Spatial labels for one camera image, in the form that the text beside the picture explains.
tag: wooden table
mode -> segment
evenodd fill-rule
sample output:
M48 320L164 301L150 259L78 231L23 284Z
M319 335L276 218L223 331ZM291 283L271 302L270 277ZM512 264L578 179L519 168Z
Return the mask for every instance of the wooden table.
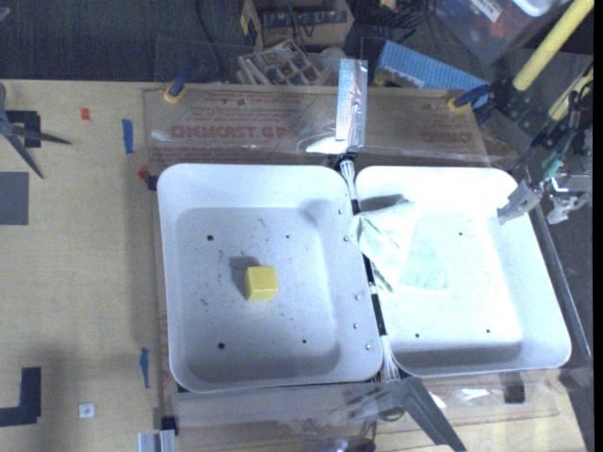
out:
M0 428L0 450L136 450L156 427L159 340L152 233L154 194L137 178L145 164L142 95L155 84L4 81L7 109L36 110L43 130L73 146L31 153L29 224L0 227L0 407L19 401L21 368L41 366L36 425ZM90 110L82 121L80 109ZM134 124L126 154L122 119ZM29 171L0 141L0 171ZM140 350L150 351L151 388ZM567 394L553 417L456 428L469 450L579 451L584 444ZM93 402L95 416L79 418ZM422 431L378 436L378 450L429 441ZM445 447L421 448L446 450Z

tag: white tray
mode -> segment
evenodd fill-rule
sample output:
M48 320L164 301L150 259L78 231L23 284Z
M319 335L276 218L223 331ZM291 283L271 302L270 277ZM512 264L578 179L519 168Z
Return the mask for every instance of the white tray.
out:
M369 379L382 350L344 181L331 169L183 164L157 185L170 366L194 392ZM276 267L274 301L243 296Z
M545 261L525 215L497 221L515 180L498 169L374 167L356 179L364 211L400 197L419 206L414 238L432 246L449 286L381 292L399 365L438 376L555 368L571 353Z

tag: plastic storage bin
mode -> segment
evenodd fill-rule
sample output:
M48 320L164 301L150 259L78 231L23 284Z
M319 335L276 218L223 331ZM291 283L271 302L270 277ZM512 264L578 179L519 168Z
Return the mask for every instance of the plastic storage bin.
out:
M484 64L525 43L571 0L436 0L437 17Z

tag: gray square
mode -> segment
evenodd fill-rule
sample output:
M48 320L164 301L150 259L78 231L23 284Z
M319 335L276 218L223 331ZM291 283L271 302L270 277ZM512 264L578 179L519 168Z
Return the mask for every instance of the gray square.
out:
M29 173L0 172L0 225L29 224Z

